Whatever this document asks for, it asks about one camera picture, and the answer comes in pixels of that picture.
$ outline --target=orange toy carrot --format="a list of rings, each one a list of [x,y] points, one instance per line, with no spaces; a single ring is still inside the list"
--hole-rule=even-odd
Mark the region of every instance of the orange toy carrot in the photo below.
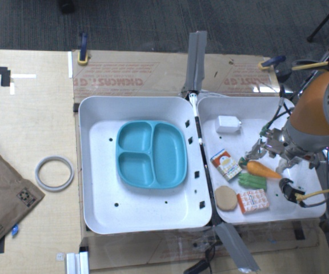
[[[265,178],[282,178],[277,172],[264,166],[262,163],[259,163],[256,160],[250,160],[247,162],[247,171],[252,175],[263,176]]]

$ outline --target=beige disc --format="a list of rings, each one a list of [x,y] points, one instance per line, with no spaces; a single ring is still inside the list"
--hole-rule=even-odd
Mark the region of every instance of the beige disc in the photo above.
[[[233,210],[237,206],[237,195],[230,187],[220,186],[215,190],[215,201],[220,210]]]

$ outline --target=white strip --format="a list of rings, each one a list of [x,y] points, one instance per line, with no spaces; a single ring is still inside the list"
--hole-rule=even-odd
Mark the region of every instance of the white strip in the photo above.
[[[11,74],[11,78],[36,78],[36,74]]]
[[[15,94],[15,83],[14,82],[10,82],[10,95],[14,95]]]
[[[68,77],[73,77],[72,52],[68,52]]]

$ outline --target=yellow cable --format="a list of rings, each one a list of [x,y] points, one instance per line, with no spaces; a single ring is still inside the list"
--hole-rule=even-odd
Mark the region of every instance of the yellow cable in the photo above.
[[[308,199],[309,197],[313,197],[315,195],[325,194],[325,193],[329,193],[329,189],[328,190],[322,190],[322,191],[314,192],[314,193],[310,193],[308,195],[301,195],[301,194],[295,193],[295,197],[296,197],[296,201],[303,201],[303,200]]]
[[[303,69],[313,69],[313,68],[320,68],[320,67],[326,67],[329,65],[329,61],[326,62],[319,62],[319,63],[313,63],[313,64],[305,64],[300,66],[294,66],[291,69],[293,71],[295,70],[303,70]]]

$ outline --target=cyan divided tray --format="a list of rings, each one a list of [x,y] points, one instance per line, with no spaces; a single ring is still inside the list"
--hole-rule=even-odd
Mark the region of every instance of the cyan divided tray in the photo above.
[[[117,136],[117,169],[129,185],[167,189],[186,177],[184,137],[173,124],[136,120],[124,124]]]

